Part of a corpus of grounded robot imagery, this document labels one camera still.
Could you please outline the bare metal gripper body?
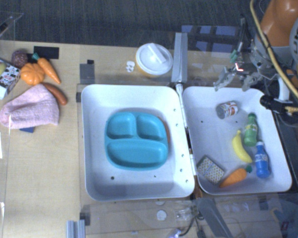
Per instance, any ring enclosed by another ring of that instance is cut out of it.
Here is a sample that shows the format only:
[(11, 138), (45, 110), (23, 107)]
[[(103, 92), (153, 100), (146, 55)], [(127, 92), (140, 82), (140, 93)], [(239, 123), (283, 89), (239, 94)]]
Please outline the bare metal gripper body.
[(242, 49), (242, 45), (239, 43), (232, 52), (232, 63), (237, 75), (275, 79), (276, 70), (262, 44), (251, 43), (247, 49)]

